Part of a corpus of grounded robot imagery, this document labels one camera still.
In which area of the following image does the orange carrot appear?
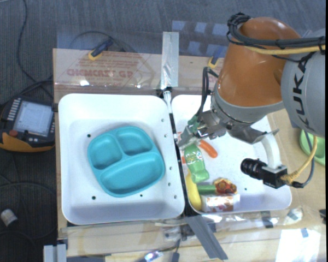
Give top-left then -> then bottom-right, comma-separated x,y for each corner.
199,139 -> 218,159

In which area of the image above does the black cylinder on white bracket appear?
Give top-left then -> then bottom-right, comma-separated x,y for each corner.
240,131 -> 288,189

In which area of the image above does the white and orange carton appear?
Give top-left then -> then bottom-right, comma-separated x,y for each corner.
201,193 -> 241,213

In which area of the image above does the white plastic tray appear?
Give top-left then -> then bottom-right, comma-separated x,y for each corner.
171,94 -> 292,216
57,93 -> 186,225

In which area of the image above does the yellow banana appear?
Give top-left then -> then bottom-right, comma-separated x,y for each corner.
185,170 -> 203,211

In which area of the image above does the green plastic bottle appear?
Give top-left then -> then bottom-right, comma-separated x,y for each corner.
183,143 -> 210,184

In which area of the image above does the blue divided plate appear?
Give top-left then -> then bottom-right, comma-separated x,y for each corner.
86,126 -> 166,198

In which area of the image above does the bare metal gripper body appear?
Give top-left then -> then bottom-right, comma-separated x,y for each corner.
196,109 -> 261,142

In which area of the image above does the brown cardboard board red print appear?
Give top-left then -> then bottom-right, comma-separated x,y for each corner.
52,47 -> 326,257

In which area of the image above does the pizza slice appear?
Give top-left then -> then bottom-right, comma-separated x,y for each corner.
214,177 -> 238,195

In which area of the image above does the green divided plate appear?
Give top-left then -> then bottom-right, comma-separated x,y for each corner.
299,129 -> 326,166

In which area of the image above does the green cylinder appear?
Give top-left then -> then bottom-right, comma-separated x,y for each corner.
197,184 -> 216,194

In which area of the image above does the small grey can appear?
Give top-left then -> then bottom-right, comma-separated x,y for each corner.
0,208 -> 19,227

